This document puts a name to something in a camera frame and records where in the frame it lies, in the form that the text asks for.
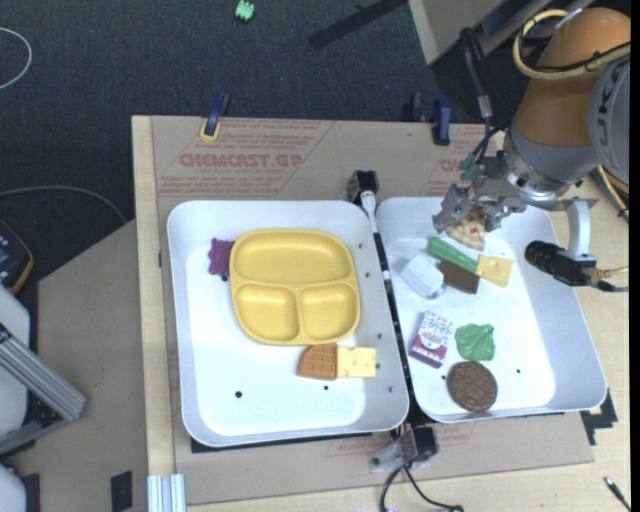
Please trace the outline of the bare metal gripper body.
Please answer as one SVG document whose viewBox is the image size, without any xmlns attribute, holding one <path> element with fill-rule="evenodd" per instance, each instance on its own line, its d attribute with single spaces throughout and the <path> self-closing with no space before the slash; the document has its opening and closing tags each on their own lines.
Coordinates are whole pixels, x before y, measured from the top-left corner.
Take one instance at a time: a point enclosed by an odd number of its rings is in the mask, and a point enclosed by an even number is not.
<svg viewBox="0 0 640 512">
<path fill-rule="evenodd" d="M 549 180 L 515 150 L 500 150 L 475 172 L 470 197 L 486 211 L 523 211 L 527 206 L 553 210 L 567 188 Z"/>
</svg>

